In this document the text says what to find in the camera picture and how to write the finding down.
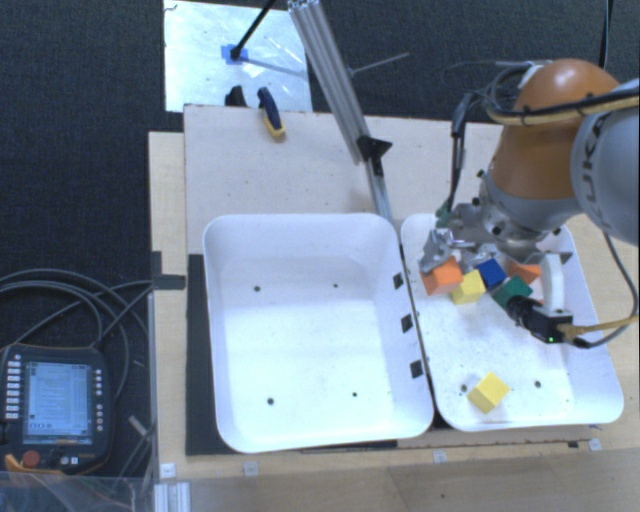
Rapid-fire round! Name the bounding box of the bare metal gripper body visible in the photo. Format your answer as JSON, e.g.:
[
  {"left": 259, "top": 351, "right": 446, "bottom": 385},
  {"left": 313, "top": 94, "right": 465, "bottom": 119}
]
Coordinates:
[{"left": 446, "top": 201, "right": 551, "bottom": 263}]

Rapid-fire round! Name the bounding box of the orange cube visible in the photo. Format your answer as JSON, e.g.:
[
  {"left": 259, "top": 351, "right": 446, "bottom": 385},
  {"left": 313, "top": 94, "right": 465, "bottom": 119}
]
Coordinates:
[
  {"left": 506, "top": 259, "right": 543, "bottom": 287},
  {"left": 419, "top": 256, "right": 464, "bottom": 297}
]

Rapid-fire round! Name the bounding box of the blue cube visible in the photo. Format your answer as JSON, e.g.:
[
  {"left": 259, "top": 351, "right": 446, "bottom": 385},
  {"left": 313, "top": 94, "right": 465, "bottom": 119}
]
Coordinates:
[{"left": 474, "top": 257, "right": 508, "bottom": 291}]

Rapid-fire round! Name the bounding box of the yellow cube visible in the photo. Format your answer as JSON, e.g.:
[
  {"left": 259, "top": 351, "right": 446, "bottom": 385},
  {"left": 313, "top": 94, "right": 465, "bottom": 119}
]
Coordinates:
[
  {"left": 466, "top": 370, "right": 512, "bottom": 415},
  {"left": 449, "top": 269, "right": 488, "bottom": 307}
]

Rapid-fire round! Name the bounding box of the green cube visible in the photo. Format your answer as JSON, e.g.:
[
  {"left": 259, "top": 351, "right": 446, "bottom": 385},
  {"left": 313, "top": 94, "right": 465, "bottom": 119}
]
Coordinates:
[{"left": 490, "top": 275, "right": 534, "bottom": 310}]

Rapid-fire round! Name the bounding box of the thin black rod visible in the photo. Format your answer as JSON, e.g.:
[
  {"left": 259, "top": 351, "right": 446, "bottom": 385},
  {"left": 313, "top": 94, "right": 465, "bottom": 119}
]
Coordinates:
[{"left": 399, "top": 238, "right": 437, "bottom": 404}]

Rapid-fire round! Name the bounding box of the white plastic tray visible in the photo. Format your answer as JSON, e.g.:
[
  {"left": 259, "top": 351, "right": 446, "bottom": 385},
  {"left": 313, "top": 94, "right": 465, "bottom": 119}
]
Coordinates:
[
  {"left": 201, "top": 212, "right": 436, "bottom": 455},
  {"left": 399, "top": 212, "right": 626, "bottom": 433}
]

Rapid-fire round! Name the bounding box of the black cylinder on white bracket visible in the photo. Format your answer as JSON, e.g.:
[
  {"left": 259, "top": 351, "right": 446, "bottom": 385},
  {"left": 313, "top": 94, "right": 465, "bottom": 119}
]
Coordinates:
[{"left": 504, "top": 252, "right": 575, "bottom": 346}]

